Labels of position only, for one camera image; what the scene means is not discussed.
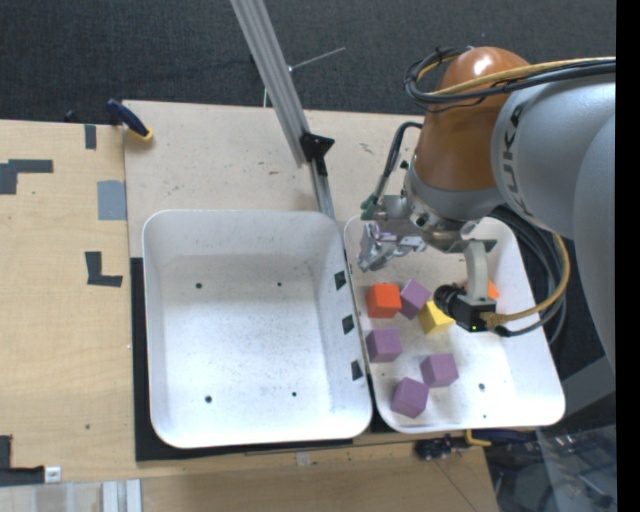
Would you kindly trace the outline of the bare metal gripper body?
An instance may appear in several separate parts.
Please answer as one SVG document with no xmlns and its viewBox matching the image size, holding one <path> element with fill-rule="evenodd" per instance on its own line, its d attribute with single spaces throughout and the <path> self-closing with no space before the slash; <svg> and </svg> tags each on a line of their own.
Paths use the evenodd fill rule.
<svg viewBox="0 0 640 512">
<path fill-rule="evenodd" d="M 443 253 L 461 253 L 469 245 L 469 241 L 462 237 L 467 222 L 442 217 L 421 200 L 387 195 L 380 205 L 381 210 L 374 214 L 374 222 L 378 225 L 377 238 L 383 247 L 383 253 L 383 242 L 393 235 L 419 235 L 427 248 Z"/>
</svg>

